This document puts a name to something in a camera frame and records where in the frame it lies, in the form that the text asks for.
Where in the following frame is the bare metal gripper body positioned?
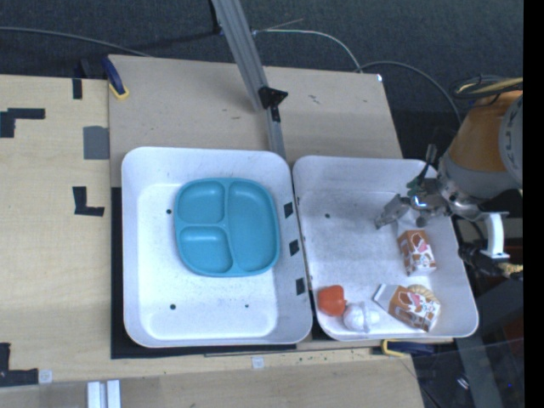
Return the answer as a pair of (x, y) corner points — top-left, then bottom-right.
(406, 176), (485, 222)

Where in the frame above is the small orange and white carton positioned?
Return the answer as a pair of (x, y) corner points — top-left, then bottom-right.
(396, 229), (438, 277)

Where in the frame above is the white plastic tray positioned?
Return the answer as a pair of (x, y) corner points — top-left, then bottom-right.
(292, 155), (480, 343)
(121, 145), (315, 349)

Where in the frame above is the large orange and white carton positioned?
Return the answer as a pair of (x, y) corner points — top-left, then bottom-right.
(372, 283), (442, 334)

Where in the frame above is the orange toy pepper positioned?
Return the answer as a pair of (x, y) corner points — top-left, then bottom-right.
(316, 284), (349, 317)

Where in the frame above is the white toy garlic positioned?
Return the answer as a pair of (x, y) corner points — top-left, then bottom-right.
(342, 301), (382, 335)

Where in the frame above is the blue divided plate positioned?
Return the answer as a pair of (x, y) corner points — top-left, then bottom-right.
(173, 177), (281, 279)

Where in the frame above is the pale wood board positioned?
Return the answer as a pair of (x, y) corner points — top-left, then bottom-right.
(107, 53), (454, 353)

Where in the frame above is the black cylinder on white bracket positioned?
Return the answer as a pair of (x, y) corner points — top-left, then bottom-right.
(457, 211), (524, 281)

